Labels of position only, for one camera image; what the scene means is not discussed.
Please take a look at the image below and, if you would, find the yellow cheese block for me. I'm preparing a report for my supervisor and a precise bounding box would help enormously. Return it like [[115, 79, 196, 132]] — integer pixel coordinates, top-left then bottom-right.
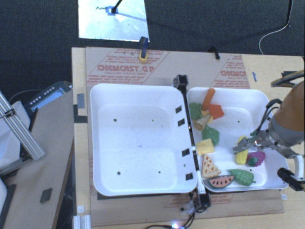
[[195, 138, 215, 156]]

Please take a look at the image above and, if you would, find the brown cardboard board red print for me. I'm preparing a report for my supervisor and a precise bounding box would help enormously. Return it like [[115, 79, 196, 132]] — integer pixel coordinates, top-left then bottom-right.
[[85, 47, 285, 227]]

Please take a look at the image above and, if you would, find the green bumpy vegetable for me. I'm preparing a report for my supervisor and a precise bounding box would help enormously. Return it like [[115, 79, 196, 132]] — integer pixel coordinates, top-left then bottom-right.
[[229, 168, 256, 187]]

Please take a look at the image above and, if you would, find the orange sausage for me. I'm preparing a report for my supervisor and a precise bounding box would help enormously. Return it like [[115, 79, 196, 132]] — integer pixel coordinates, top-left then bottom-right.
[[201, 87, 216, 111]]

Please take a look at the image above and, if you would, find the green lettuce leaf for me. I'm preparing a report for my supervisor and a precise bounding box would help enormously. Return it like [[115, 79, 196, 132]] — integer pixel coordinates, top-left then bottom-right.
[[202, 125, 220, 146], [189, 102, 203, 121]]

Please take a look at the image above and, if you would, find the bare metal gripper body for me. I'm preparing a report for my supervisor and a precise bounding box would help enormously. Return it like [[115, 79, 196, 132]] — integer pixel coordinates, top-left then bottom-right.
[[251, 129, 299, 159]]

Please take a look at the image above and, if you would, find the white plastic tray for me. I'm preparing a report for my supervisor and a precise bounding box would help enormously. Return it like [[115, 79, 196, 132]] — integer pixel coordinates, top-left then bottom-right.
[[186, 87, 290, 193], [90, 83, 199, 197]]

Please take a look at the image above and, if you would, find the yellow corn cob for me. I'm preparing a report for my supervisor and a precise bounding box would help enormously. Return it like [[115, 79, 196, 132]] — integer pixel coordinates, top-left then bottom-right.
[[235, 135, 249, 165]]

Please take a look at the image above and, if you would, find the watermelon slice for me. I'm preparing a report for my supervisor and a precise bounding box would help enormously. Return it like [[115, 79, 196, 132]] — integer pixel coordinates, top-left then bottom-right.
[[208, 175, 235, 190]]

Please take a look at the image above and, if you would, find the red-orange pepper piece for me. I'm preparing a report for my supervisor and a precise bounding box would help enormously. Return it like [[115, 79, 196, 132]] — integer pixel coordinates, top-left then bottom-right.
[[209, 104, 225, 120]]

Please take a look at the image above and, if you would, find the black cylinder on white bracket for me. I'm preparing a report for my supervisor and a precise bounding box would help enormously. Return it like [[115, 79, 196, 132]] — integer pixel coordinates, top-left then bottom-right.
[[277, 154, 305, 192]]

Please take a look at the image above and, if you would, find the thin black and white rod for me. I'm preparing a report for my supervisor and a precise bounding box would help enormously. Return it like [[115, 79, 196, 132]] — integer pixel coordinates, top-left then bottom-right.
[[180, 84, 206, 196]]

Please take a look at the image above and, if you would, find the small yellow toy piece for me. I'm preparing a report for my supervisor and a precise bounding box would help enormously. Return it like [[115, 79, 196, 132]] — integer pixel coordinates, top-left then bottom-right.
[[201, 109, 214, 125]]

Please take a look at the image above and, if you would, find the tan ice cream cone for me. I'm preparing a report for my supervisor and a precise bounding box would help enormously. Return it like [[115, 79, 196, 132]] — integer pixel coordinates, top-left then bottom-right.
[[193, 114, 212, 132]]

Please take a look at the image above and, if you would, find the pizza slice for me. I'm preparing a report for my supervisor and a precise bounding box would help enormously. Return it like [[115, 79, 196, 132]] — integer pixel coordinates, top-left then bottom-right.
[[201, 153, 222, 178]]

